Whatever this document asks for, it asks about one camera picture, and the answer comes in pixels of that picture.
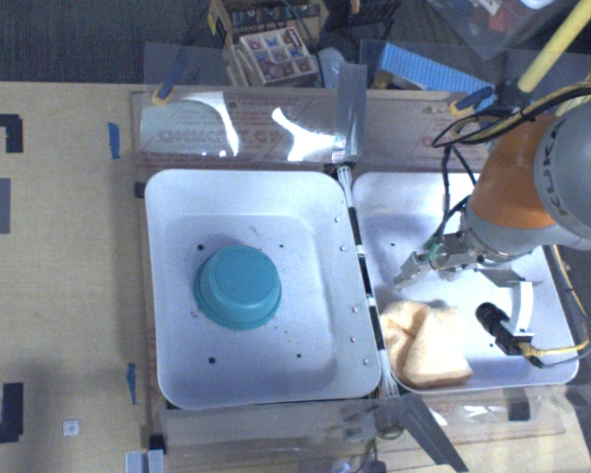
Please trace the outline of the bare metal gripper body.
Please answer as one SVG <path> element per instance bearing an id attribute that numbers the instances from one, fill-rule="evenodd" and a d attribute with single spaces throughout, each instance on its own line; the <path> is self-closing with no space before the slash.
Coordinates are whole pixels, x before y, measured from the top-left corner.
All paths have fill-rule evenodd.
<path id="1" fill-rule="evenodd" d="M 522 280 L 511 267 L 519 257 L 521 254 L 493 250 L 471 232 L 444 235 L 427 254 L 428 267 L 447 280 L 466 270 L 479 272 L 489 280 Z"/>

